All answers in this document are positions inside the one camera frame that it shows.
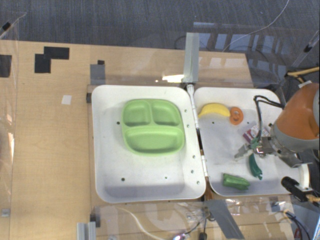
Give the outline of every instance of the green chili pepper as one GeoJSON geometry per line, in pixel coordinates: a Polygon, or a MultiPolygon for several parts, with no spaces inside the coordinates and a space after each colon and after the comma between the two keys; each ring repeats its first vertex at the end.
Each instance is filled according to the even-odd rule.
{"type": "Polygon", "coordinates": [[[250,171],[254,177],[258,177],[259,180],[262,180],[262,170],[259,168],[259,166],[256,163],[255,155],[252,153],[249,156],[249,165],[250,165],[250,171]]]}
{"type": "Polygon", "coordinates": [[[224,173],[223,185],[225,187],[236,188],[238,190],[247,190],[250,183],[245,178],[224,173]]]}

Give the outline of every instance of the wooden table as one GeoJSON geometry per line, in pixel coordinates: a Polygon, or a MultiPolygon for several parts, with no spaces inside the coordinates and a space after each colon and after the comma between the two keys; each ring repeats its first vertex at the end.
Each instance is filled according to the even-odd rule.
{"type": "MultiPolygon", "coordinates": [[[[103,60],[107,82],[111,84],[163,85],[163,76],[183,73],[184,51],[0,41],[0,54],[12,52],[19,72],[9,239],[73,240],[77,223],[89,221],[92,205],[86,103],[90,65],[103,60]],[[35,73],[35,54],[43,54],[44,46],[69,48],[69,59],[53,59],[51,73],[35,73]],[[9,47],[16,47],[18,53],[9,47]],[[62,104],[65,95],[72,97],[70,104],[62,104]]],[[[216,82],[216,86],[253,86],[245,55],[202,51],[199,57],[200,80],[216,82]]],[[[280,198],[289,201],[288,196],[280,198]]],[[[260,199],[248,200],[248,207],[256,207],[257,200],[260,199]]],[[[141,233],[132,214],[144,220],[148,231],[157,232],[159,237],[172,236],[161,233],[145,218],[146,214],[156,213],[158,218],[169,219],[175,205],[120,205],[116,209],[118,218],[122,218],[117,221],[119,239],[153,239],[141,233]],[[134,229],[129,232],[127,226],[133,224],[134,229]]],[[[290,224],[272,216],[267,206],[264,203],[260,210],[236,218],[247,239],[292,237],[290,224]]],[[[111,206],[105,209],[105,216],[115,215],[111,206]]],[[[186,228],[185,220],[173,224],[172,230],[186,228]]],[[[8,226],[6,220],[0,231],[8,226]]],[[[102,231],[97,239],[108,239],[108,232],[102,231]]],[[[223,239],[214,222],[208,224],[207,232],[208,239],[223,239]]]]}

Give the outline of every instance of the green divided plate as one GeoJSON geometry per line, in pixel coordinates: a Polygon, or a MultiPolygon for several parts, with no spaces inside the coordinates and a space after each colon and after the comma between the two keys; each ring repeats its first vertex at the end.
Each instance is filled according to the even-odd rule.
{"type": "Polygon", "coordinates": [[[185,145],[185,131],[179,109],[164,99],[128,101],[121,115],[126,147],[135,154],[168,155],[185,145]]]}

